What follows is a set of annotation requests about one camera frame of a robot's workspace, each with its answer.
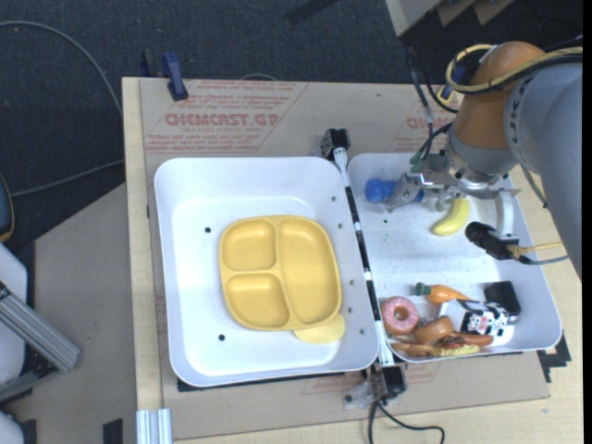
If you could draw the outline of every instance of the blue clip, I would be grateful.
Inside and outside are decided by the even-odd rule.
[[[173,100],[187,99],[189,95],[183,84],[183,78],[181,77],[181,63],[179,58],[172,51],[166,51],[163,54],[163,70],[167,77],[170,78],[168,83],[168,90],[170,91]]]

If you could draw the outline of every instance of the toy banana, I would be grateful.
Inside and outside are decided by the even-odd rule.
[[[431,232],[441,237],[458,232],[466,223],[470,209],[471,205],[466,198],[454,199],[449,214],[434,224]]]

